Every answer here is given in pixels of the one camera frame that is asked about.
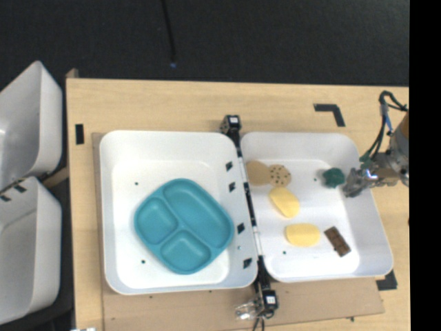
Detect yellow oval toy bread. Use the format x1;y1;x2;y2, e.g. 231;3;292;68
284;223;322;248
268;186;300;219

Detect black block with thin wires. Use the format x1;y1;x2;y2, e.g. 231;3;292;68
220;114;242;134
255;287;280;316

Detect white plastic tray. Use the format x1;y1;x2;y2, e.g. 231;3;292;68
240;131;394;283
99;130;259;295

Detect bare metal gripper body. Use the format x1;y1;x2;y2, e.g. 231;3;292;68
371;149;410;188

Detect blue divided plate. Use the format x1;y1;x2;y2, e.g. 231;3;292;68
133;178;236;275

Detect brown chocolate bar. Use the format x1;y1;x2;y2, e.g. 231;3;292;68
323;226;352;258

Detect tan chocolate chip biscuit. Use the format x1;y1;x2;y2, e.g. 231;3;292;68
268;163;292;188

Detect green broccoli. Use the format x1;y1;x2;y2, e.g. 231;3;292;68
322;167;346;189

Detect thin black and white rod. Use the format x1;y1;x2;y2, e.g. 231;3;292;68
231;129;268;291

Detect plain tan round biscuit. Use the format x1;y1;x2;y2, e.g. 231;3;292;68
245;160;271;187

